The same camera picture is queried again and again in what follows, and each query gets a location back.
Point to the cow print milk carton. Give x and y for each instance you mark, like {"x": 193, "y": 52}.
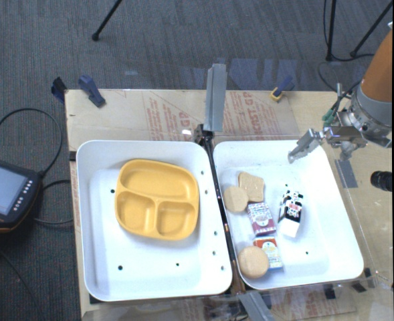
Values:
{"x": 291, "y": 214}

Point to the black cylinder on white bracket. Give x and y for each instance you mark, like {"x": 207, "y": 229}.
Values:
{"x": 382, "y": 180}

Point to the tan toast slice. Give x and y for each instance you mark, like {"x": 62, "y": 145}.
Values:
{"x": 253, "y": 186}

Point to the large round tan biscuit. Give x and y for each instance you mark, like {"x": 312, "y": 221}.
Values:
{"x": 253, "y": 262}

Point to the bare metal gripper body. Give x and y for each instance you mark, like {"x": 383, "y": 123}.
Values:
{"x": 348, "y": 132}

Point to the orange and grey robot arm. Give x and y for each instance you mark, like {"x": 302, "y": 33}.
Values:
{"x": 379, "y": 75}

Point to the yellow divided plate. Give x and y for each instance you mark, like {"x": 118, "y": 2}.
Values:
{"x": 156, "y": 199}

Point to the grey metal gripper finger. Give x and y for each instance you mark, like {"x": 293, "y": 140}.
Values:
{"x": 347, "y": 150}
{"x": 305, "y": 144}

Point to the white plastic tray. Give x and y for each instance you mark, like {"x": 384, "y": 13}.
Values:
{"x": 320, "y": 256}
{"x": 156, "y": 269}

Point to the small round tan biscuit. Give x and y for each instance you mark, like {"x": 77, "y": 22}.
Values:
{"x": 235, "y": 200}

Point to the orange and blue carton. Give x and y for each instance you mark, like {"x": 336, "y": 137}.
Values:
{"x": 272, "y": 251}

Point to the brown cardboard board red print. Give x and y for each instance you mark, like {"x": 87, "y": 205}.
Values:
{"x": 170, "y": 115}

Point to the red and white carton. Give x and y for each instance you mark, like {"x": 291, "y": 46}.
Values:
{"x": 261, "y": 218}

